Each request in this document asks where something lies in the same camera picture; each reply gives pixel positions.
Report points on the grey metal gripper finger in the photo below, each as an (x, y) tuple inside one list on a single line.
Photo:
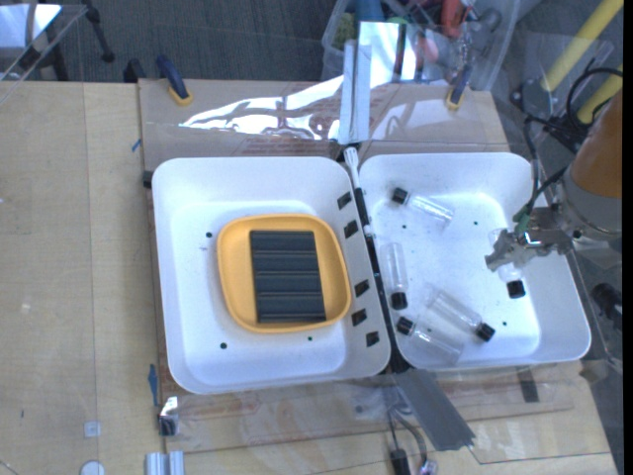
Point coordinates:
[(498, 260), (509, 238)]

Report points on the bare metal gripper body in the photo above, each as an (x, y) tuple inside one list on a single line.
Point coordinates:
[(551, 233)]

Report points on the clear bottle with black cap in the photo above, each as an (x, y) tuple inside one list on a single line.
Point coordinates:
[(514, 287), (395, 270), (457, 312), (427, 207), (435, 342)]

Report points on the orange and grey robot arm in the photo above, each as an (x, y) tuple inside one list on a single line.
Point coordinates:
[(598, 166)]

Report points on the white plastic tray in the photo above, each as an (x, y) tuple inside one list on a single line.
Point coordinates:
[(198, 285), (460, 255)]

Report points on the black ribbed block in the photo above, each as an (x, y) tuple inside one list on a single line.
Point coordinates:
[(287, 275)]

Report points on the clear plastic storage bin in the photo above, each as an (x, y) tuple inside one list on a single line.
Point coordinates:
[(376, 13)]

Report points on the yellow plate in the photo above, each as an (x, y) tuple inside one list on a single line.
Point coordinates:
[(235, 270)]

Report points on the black cylinder on white bracket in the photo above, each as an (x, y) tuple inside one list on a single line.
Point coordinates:
[(606, 299)]

